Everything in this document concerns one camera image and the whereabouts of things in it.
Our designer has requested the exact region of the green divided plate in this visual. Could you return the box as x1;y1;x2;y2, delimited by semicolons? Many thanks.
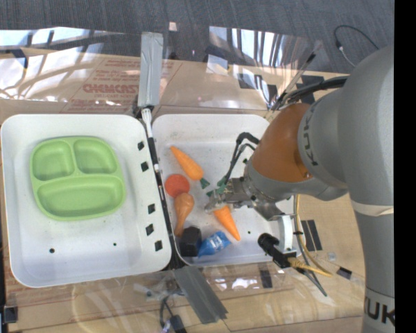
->
29;136;127;221

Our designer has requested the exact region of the orange-red round toy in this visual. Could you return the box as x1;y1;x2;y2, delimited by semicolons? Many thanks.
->
164;173;191;198

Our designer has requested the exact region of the black box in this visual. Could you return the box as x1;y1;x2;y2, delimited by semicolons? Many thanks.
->
178;225;202;257

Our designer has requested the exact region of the orange carrot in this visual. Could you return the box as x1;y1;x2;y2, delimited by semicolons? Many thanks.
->
213;205;242;242
169;146;211;189

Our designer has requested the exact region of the brown chicken drumstick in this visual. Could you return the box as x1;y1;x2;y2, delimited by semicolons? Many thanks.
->
173;192;196;238

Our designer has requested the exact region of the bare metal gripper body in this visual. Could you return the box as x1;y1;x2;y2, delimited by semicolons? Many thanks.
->
224;177;282;221

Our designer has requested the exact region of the black cylinder on white bracket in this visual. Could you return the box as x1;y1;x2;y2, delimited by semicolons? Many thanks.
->
257;213;298;269

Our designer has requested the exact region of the white plastic tray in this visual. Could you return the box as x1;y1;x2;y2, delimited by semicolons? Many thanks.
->
151;113;302;267
0;113;173;289

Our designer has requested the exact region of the blue packet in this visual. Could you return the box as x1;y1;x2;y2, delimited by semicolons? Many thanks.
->
197;230;232;258

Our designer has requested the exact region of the brown cardboard board red print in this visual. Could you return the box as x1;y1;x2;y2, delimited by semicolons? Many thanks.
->
0;52;367;332

